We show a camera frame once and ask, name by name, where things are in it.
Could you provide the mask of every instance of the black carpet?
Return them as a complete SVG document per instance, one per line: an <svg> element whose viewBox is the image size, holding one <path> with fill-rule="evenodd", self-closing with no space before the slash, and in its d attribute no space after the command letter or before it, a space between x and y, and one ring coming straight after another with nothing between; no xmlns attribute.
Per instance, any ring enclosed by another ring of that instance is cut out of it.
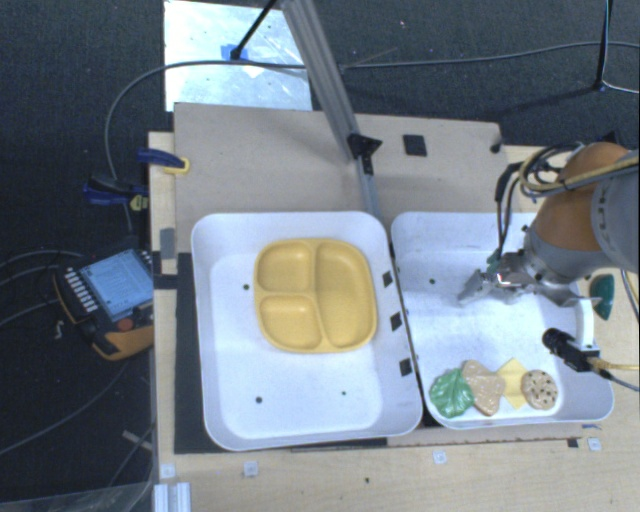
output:
<svg viewBox="0 0 640 512"><path fill-rule="evenodd" d="M218 2L262 6L266 2ZM604 0L316 0L336 60L463 59L598 41ZM618 0L611 40L638 44L640 4ZM120 90L163 64L161 0L3 0L0 3L0 264L37 248L87 253L127 232L120 207L86 204L82 185L106 176L102 130ZM590 142L615 131L638 147L638 96L595 91L598 46L475 64L344 69L354 110L499 123L508 144ZM605 79L638 88L638 50L611 46ZM169 130L161 76L116 112L113 157L123 180L142 183L135 150ZM134 216L144 237L147 222ZM0 269L0 282L51 255ZM0 322L50 298L50 272L0 287ZM122 363L100 359L68 326L54 339L56 307L0 327L0 453L54 424L105 389ZM65 425L0 455L0 502L106 486L151 421L147 354ZM142 481L140 450L116 484Z"/></svg>

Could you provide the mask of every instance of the yellow divided plate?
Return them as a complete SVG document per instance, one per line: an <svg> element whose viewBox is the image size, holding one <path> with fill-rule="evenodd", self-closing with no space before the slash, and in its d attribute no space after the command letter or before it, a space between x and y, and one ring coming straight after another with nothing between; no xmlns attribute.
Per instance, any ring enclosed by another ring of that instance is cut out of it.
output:
<svg viewBox="0 0 640 512"><path fill-rule="evenodd" d="M291 352L343 352L376 332L376 299L364 255L328 238L267 245L256 259L253 286L260 329Z"/></svg>

